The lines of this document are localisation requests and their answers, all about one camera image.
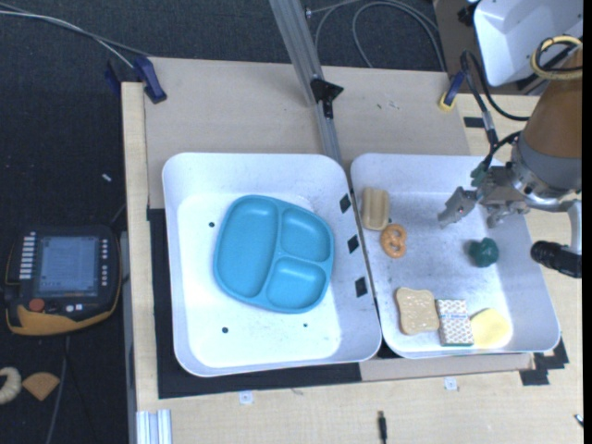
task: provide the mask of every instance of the blue divided plate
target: blue divided plate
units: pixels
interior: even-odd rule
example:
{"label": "blue divided plate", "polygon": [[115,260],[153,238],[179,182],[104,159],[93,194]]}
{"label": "blue divided plate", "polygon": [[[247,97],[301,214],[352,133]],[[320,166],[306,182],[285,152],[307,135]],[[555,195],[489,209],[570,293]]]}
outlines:
{"label": "blue divided plate", "polygon": [[304,313],[325,297],[333,233],[306,209],[272,197],[240,197],[216,240],[214,276],[234,298],[280,313]]}

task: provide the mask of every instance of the yellow round object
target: yellow round object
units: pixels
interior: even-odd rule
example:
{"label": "yellow round object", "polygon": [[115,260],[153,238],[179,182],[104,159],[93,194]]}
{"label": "yellow round object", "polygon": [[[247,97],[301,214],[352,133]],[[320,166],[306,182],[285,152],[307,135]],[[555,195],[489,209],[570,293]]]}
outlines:
{"label": "yellow round object", "polygon": [[484,309],[471,318],[475,346],[480,349],[498,349],[512,337],[510,322],[495,309]]}

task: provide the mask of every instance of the black clamp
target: black clamp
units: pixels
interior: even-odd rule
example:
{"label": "black clamp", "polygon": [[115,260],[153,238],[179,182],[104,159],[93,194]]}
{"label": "black clamp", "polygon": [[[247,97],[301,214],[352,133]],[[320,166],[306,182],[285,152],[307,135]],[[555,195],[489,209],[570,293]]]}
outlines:
{"label": "black clamp", "polygon": [[314,101],[319,103],[323,101],[323,113],[325,118],[333,118],[333,101],[343,92],[343,87],[332,84],[322,79],[313,79],[311,81]]}

